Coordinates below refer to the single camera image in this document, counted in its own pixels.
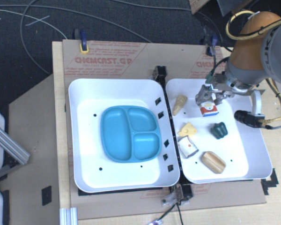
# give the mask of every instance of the blue plate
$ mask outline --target blue plate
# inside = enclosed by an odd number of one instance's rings
[[[106,155],[121,163],[154,159],[161,150],[155,115],[139,106],[114,106],[101,117],[101,139]]]

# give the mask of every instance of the robotic hand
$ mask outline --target robotic hand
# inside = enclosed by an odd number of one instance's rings
[[[249,13],[251,16],[243,27],[239,36],[229,32],[231,22],[239,15]],[[259,83],[268,78],[281,83],[281,17],[271,12],[242,11],[235,14],[226,26],[227,35],[237,40],[230,57],[222,59],[206,77],[206,85],[196,95],[196,103],[211,101],[214,105],[222,103],[223,99],[231,98],[235,94],[251,96],[252,112],[237,111],[234,117],[253,128],[267,128],[262,126],[261,94],[256,90]],[[216,67],[226,62],[225,70],[221,74],[214,74]]]

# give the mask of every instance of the black floor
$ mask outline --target black floor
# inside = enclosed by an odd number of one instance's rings
[[[0,0],[0,10],[22,13],[33,0]],[[154,7],[189,9],[188,0],[123,0]],[[110,0],[38,0],[34,5],[72,9],[120,24],[153,43],[200,44],[214,33],[214,27],[200,14],[188,11],[161,10],[130,6]],[[256,0],[252,11],[272,11],[281,16],[281,0]],[[210,0],[201,10],[218,27],[227,46],[233,40],[225,35],[230,14],[222,16],[216,0]],[[27,15],[45,18],[67,38],[75,28],[85,29],[88,40],[146,42],[131,32],[98,18],[52,8],[31,7]],[[22,37],[32,58],[48,73],[38,68],[25,52],[20,37],[21,15],[0,11],[0,112],[20,95],[52,73],[52,41],[62,41],[63,35],[52,27],[24,18]]]

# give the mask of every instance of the green pepper toy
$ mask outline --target green pepper toy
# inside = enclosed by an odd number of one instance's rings
[[[225,123],[215,123],[215,125],[210,129],[211,133],[216,137],[216,139],[223,138],[228,134]]]

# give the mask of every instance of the dark green object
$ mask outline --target dark green object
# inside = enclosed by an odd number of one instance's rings
[[[225,123],[215,123],[215,125],[210,129],[211,133],[216,137],[216,139],[223,138],[228,134]]]

